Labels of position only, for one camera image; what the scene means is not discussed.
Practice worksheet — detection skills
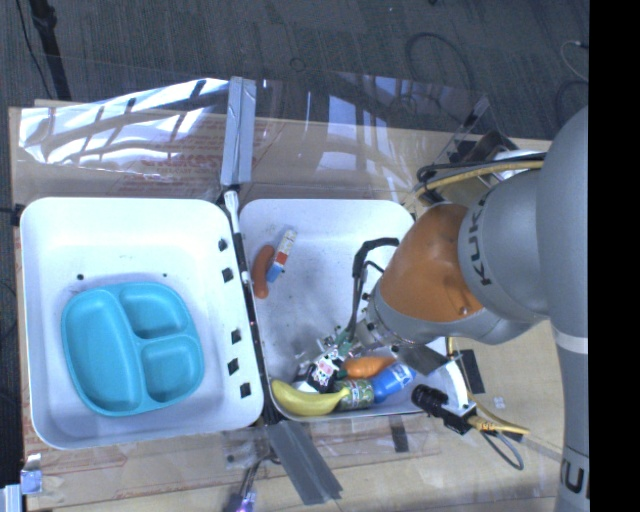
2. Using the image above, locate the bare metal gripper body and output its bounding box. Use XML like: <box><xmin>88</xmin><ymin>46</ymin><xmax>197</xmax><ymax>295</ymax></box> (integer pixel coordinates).
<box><xmin>319</xmin><ymin>318</ymin><xmax>402</xmax><ymax>360</ymax></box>

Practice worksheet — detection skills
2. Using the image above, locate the orange carrot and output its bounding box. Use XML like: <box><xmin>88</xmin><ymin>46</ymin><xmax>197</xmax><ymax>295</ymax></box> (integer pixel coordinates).
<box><xmin>342</xmin><ymin>355</ymin><xmax>398</xmax><ymax>380</ymax></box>

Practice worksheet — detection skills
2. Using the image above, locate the blue bottle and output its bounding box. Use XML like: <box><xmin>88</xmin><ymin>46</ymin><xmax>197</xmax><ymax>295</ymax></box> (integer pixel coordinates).
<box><xmin>370</xmin><ymin>361</ymin><xmax>418</xmax><ymax>404</ymax></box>

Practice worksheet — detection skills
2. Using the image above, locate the black and white cow-print carton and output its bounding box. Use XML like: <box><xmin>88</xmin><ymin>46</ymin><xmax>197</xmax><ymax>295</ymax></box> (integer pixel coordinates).
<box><xmin>304</xmin><ymin>349</ymin><xmax>347</xmax><ymax>394</ymax></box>

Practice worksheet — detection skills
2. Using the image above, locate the green can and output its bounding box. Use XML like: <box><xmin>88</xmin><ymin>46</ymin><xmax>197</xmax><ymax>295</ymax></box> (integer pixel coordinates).
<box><xmin>333</xmin><ymin>378</ymin><xmax>376</xmax><ymax>413</ymax></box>

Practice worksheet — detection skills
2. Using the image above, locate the yellow banana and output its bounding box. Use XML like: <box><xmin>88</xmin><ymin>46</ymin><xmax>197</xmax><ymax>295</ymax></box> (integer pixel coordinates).
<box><xmin>270</xmin><ymin>378</ymin><xmax>352</xmax><ymax>418</ymax></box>

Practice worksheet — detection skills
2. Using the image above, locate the white plastic tray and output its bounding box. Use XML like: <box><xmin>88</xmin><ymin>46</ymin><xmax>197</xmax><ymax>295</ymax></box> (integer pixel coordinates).
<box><xmin>238</xmin><ymin>198</ymin><xmax>454</xmax><ymax>424</ymax></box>
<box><xmin>18</xmin><ymin>196</ymin><xmax>266</xmax><ymax>451</ymax></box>

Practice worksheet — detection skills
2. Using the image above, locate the white red blue carton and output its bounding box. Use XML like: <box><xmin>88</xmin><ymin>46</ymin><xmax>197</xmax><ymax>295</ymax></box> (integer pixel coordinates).
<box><xmin>264</xmin><ymin>228</ymin><xmax>299</xmax><ymax>285</ymax></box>

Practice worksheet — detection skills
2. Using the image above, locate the orange sausage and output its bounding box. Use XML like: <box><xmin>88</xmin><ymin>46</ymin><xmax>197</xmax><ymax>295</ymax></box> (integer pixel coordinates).
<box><xmin>251</xmin><ymin>244</ymin><xmax>277</xmax><ymax>300</ymax></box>

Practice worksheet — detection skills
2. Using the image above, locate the blue divided plate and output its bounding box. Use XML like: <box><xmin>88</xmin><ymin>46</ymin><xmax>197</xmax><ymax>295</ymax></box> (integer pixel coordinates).
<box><xmin>60</xmin><ymin>281</ymin><xmax>207</xmax><ymax>418</ymax></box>

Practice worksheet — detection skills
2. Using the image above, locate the brown cardboard board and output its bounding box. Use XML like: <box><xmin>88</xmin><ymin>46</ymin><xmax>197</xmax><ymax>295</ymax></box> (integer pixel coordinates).
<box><xmin>7</xmin><ymin>98</ymin><xmax>567</xmax><ymax>512</ymax></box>

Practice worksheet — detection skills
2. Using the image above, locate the black cylinder on white bracket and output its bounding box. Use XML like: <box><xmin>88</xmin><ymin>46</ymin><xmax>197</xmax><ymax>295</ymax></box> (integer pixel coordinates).
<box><xmin>410</xmin><ymin>360</ymin><xmax>479</xmax><ymax>436</ymax></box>

